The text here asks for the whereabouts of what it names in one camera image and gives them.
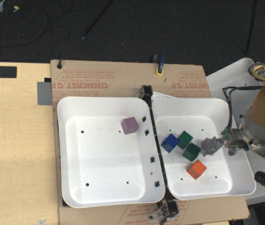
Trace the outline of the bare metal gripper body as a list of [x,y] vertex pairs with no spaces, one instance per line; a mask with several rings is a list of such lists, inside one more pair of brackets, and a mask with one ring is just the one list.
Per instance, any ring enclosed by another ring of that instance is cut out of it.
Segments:
[[254,135],[246,125],[240,125],[239,128],[225,128],[221,135],[223,146],[228,148],[230,156],[235,155],[239,150],[250,150],[265,158],[265,141]]

